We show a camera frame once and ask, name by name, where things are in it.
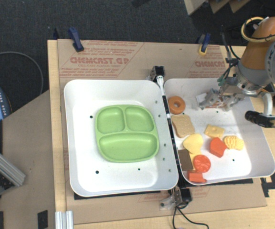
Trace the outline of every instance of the gray carpet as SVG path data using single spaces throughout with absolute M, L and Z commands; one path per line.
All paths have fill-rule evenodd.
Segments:
M 183 0 L 0 0 L 0 52 L 32 57 L 42 69 L 45 91 L 47 40 L 56 27 L 62 38 L 74 26 L 81 39 L 139 42 L 195 43 L 209 32 L 211 44 L 222 44 L 223 24 L 228 42 L 244 45 L 238 27 L 252 16 L 275 16 L 275 0 L 252 0 L 236 13 L 229 5 L 216 14 L 202 6 L 191 16 Z M 0 85 L 16 111 L 39 95 L 41 78 L 31 60 L 7 54 L 0 56 Z

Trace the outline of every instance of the bread slice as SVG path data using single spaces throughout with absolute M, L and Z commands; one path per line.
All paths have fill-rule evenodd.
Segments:
M 176 135 L 180 138 L 195 133 L 195 127 L 193 126 L 190 117 L 186 114 L 173 115 L 171 117 L 171 122 L 175 128 Z

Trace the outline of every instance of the white tray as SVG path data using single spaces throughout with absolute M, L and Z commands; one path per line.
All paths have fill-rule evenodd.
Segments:
M 190 182 L 186 178 L 186 171 L 182 172 L 185 179 L 194 185 L 206 185 L 272 175 L 275 171 L 275 161 L 263 130 L 244 117 L 246 111 L 254 110 L 250 98 L 247 97 L 235 104 L 228 112 L 210 108 L 201 110 L 196 96 L 208 92 L 211 88 L 219 89 L 216 78 L 170 79 L 164 85 L 167 99 L 180 96 L 185 101 L 184 113 L 191 118 L 196 133 L 202 135 L 204 144 L 201 152 L 210 159 L 212 165 L 208 172 L 203 173 L 206 183 Z M 245 143 L 244 149 L 241 151 L 226 149 L 221 158 L 211 154 L 209 152 L 211 138 L 204 134 L 207 124 L 224 128 L 224 136 L 238 136 Z M 184 139 L 178 138 L 175 133 L 178 149 L 184 149 L 182 145 Z
M 73 80 L 64 89 L 70 184 L 83 197 L 169 190 L 178 170 L 160 88 L 147 80 Z M 159 151 L 150 160 L 114 163 L 99 153 L 95 118 L 99 109 L 115 104 L 147 108 L 154 117 Z

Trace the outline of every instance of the donut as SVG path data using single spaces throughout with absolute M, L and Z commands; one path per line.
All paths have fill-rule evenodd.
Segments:
M 169 110 L 174 115 L 179 115 L 185 110 L 185 102 L 178 96 L 171 97 L 168 100 Z

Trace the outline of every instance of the green divided plate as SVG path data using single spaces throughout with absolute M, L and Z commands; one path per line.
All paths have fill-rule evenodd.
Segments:
M 144 161 L 159 150 L 153 116 L 142 106 L 124 104 L 100 109 L 95 117 L 95 133 L 98 149 L 108 161 Z

